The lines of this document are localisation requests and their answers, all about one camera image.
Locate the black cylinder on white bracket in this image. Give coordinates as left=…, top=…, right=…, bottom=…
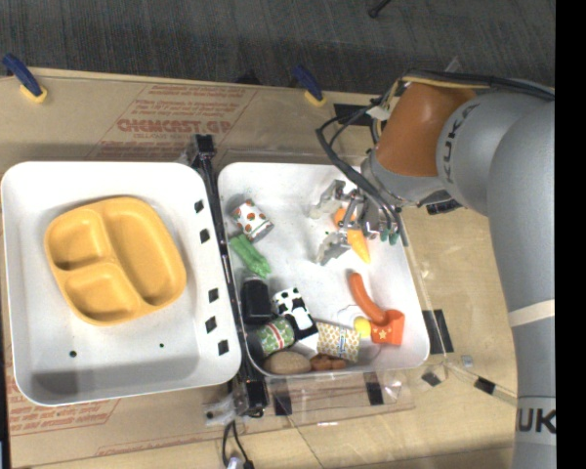
left=425, top=197, right=465, bottom=216

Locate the brown biscuit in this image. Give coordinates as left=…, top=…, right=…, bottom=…
left=310, top=353, right=348, bottom=372

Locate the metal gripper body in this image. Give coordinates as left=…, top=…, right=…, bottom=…
left=344, top=190, right=388, bottom=240

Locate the orange sausage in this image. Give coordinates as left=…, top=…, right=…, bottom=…
left=347, top=271, right=388, bottom=325

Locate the white can with red print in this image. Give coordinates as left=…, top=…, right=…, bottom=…
left=230, top=197, right=275, bottom=242

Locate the brown bread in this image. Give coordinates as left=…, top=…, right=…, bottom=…
left=262, top=350, right=313, bottom=376

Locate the black and white carton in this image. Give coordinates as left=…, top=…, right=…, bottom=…
left=272, top=286, right=320, bottom=344

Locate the black box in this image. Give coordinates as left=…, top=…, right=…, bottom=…
left=240, top=277, right=274, bottom=325

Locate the orange carrot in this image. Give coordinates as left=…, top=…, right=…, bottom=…
left=334, top=206, right=373, bottom=265

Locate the green and red can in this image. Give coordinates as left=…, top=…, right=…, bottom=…
left=255, top=315, right=297, bottom=359

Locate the black block with thin wires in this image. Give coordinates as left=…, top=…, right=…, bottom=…
left=231, top=377, right=271, bottom=418
left=189, top=133, right=219, bottom=166

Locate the brown cardboard board red print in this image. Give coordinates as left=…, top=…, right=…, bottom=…
left=0, top=65, right=520, bottom=469

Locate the orange carton with yellow star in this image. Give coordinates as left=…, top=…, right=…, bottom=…
left=369, top=309, right=406, bottom=347

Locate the green asparagus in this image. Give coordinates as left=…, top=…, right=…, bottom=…
left=228, top=233, right=273, bottom=280

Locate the orange patterned white carton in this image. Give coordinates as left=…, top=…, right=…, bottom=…
left=315, top=320, right=362, bottom=363

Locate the white plastic tray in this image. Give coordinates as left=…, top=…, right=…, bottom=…
left=0, top=160, right=243, bottom=407
left=217, top=161, right=432, bottom=379

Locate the yellow divided plate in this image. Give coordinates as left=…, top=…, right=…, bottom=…
left=42, top=195, right=188, bottom=327

